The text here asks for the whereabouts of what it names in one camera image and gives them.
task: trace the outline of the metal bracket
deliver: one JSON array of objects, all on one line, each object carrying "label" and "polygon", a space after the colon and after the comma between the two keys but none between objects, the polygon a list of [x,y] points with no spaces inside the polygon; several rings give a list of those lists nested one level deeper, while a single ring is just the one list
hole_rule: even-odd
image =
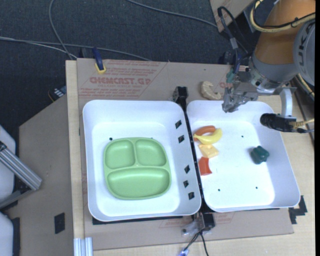
[{"label": "metal bracket", "polygon": [[92,237],[86,237],[85,239],[73,239],[73,253],[74,256],[93,256],[94,249]]},{"label": "metal bracket", "polygon": [[203,215],[194,219],[191,223],[185,225],[181,229],[183,237],[192,237],[206,227]]},{"label": "metal bracket", "polygon": [[36,191],[40,188],[42,179],[28,166],[26,166],[14,153],[12,153],[2,141],[0,141],[0,162],[3,163],[23,183],[25,183],[28,188],[31,189],[25,192],[15,191],[5,200],[0,202],[0,209],[13,203],[21,197],[24,197],[25,195],[29,194],[29,192]]},{"label": "metal bracket", "polygon": [[295,87],[280,87],[274,90],[273,95],[279,95],[281,98],[281,116],[291,117],[293,109],[292,94],[297,88]]}]

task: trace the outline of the orange food toy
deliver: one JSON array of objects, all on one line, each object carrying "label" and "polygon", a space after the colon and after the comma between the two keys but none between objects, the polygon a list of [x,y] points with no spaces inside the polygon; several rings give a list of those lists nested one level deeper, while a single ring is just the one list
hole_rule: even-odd
[{"label": "orange food toy", "polygon": [[207,133],[213,133],[215,130],[216,130],[216,127],[214,127],[213,125],[207,125],[198,129],[194,134],[201,136]]},{"label": "orange food toy", "polygon": [[207,157],[200,158],[199,170],[200,170],[201,176],[212,174],[212,171],[209,168],[209,158],[207,158]]}]

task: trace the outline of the toy banana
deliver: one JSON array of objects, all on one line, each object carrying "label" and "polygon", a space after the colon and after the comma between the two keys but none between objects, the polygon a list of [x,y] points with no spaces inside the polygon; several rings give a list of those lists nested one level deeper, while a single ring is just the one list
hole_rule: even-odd
[{"label": "toy banana", "polygon": [[222,137],[221,128],[216,129],[211,135],[193,135],[194,138],[198,139],[204,145],[210,145],[219,141]]}]

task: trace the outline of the green divided plate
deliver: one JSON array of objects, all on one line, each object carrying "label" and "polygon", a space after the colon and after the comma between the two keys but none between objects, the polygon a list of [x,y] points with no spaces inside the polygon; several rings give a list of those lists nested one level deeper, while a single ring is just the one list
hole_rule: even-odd
[{"label": "green divided plate", "polygon": [[132,137],[109,142],[104,149],[103,167],[107,187],[119,199],[159,197],[171,185],[166,151],[153,138]]}]

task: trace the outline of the yellow food toy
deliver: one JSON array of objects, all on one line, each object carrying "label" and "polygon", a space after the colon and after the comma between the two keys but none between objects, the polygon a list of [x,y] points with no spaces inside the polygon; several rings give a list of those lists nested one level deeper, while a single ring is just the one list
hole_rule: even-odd
[{"label": "yellow food toy", "polygon": [[219,141],[222,137],[222,129],[216,129],[211,135],[193,135],[193,138],[198,139],[204,145],[210,145]]},{"label": "yellow food toy", "polygon": [[219,154],[219,151],[211,144],[210,145],[199,144],[198,147],[202,155],[206,158],[213,158]]}]

